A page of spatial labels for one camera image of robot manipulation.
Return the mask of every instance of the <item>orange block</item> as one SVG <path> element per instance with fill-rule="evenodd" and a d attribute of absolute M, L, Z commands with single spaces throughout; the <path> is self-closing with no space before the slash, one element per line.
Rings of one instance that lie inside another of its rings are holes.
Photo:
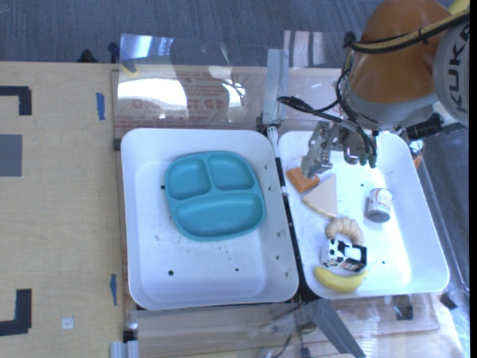
<path fill-rule="evenodd" d="M 318 175 L 315 175 L 312 179 L 305 178 L 301 173 L 300 167 L 289 169 L 286 172 L 286 176 L 288 179 L 290 179 L 299 193 L 305 192 L 306 190 L 311 189 L 320 183 L 320 178 Z"/>

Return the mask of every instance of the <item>silver can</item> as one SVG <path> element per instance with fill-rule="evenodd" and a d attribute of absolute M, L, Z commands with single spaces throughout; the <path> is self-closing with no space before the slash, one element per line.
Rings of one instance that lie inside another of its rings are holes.
<path fill-rule="evenodd" d="M 374 188 L 370 191 L 367 205 L 367 218 L 372 222 L 384 223 L 391 217 L 393 194 L 386 188 Z"/>

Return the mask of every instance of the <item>wooden table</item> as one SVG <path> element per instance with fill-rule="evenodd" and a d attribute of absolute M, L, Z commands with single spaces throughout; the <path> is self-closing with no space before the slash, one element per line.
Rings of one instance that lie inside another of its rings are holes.
<path fill-rule="evenodd" d="M 0 336 L 2 357 L 108 357 L 109 344 L 122 340 L 112 104 L 117 70 L 111 64 L 0 63 L 0 86 L 32 93 L 31 115 L 19 115 L 18 97 L 0 95 L 0 135 L 22 145 L 21 176 L 0 176 L 0 325 L 18 321 L 16 306 L 24 304 L 17 303 L 17 290 L 31 290 L 31 324 L 24 333 Z M 439 330 L 358 343 L 369 357 L 461 357 L 452 318 L 436 298 Z M 282 356 L 295 357 L 296 347 Z M 339 357 L 328 342 L 310 348 Z"/>

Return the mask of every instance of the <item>yellow banana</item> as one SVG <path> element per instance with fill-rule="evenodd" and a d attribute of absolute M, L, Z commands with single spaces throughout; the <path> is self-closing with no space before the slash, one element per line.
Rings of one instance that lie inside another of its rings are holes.
<path fill-rule="evenodd" d="M 315 277 L 330 289 L 339 292 L 352 292 L 361 285 L 363 278 L 368 275 L 368 271 L 353 276 L 340 276 L 330 272 L 323 266 L 317 266 L 314 270 Z"/>

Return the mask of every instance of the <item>teal plate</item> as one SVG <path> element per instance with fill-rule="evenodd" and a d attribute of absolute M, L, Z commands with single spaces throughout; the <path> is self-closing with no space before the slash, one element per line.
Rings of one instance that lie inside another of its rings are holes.
<path fill-rule="evenodd" d="M 265 202 L 248 162 L 229 151 L 189 154 L 165 172 L 165 194 L 180 232 L 197 241 L 245 235 L 265 219 Z"/>

